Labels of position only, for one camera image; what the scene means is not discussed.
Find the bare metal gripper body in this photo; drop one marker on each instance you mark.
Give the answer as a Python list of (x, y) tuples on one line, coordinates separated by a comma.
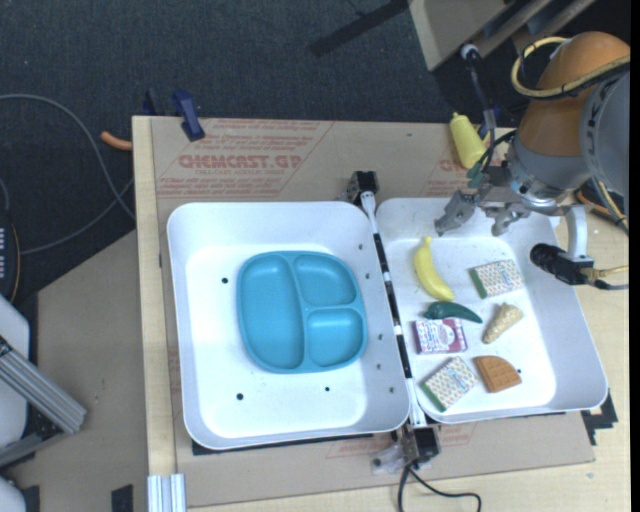
[(505, 192)]

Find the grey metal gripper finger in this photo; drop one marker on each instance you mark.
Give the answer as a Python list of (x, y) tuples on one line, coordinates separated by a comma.
[(452, 216), (504, 221)]

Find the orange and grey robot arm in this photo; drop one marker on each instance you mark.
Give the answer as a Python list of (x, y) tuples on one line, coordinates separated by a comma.
[(565, 125)]

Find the green patterned carton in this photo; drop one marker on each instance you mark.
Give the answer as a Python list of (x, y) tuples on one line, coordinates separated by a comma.
[(497, 277), (449, 384)]

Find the yellow banana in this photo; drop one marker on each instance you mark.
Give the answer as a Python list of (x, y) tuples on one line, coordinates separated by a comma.
[(430, 272)]

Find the yellow squeeze bottle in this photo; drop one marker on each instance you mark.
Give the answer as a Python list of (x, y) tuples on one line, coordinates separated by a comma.
[(467, 141)]

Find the black and white thin rod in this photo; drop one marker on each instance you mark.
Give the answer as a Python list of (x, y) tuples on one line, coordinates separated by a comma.
[(387, 280)]

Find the green chili pepper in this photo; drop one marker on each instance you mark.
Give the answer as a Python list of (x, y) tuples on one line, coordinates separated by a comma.
[(452, 311)]

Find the purple and white carton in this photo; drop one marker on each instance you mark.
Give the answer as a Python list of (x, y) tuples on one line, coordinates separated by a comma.
[(440, 336)]

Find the white plastic tray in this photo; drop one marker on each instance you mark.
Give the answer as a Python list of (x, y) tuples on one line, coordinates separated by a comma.
[(280, 405), (560, 345)]

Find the brown cardboard board red print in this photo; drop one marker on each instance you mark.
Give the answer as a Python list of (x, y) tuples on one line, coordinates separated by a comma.
[(310, 165)]

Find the brown waffle biscuit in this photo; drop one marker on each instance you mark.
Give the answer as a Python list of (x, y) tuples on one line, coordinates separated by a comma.
[(497, 374)]

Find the blue divided plate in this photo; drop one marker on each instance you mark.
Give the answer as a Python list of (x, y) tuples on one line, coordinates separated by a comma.
[(300, 312)]

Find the black cylinder on white bracket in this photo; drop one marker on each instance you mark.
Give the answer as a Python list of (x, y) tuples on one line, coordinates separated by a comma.
[(562, 260)]

